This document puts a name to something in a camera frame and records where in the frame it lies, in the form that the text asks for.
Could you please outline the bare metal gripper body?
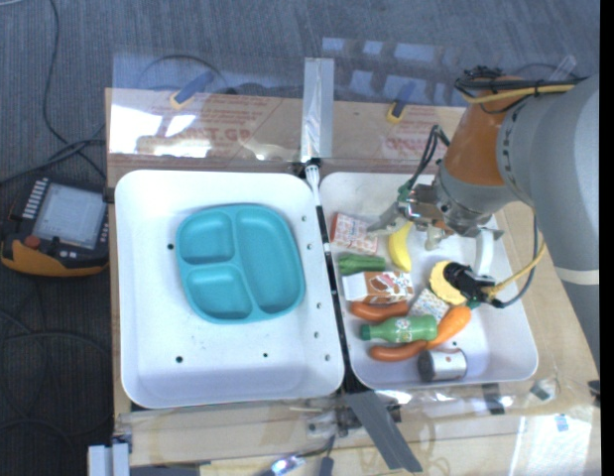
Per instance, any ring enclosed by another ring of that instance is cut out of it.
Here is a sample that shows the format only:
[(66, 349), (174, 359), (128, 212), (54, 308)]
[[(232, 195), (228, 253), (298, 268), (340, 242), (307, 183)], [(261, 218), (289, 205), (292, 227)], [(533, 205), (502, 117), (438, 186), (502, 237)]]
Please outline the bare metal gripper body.
[(491, 218), (491, 188), (467, 182), (404, 184), (398, 189), (398, 201), (409, 220), (453, 233), (455, 224), (484, 226)]

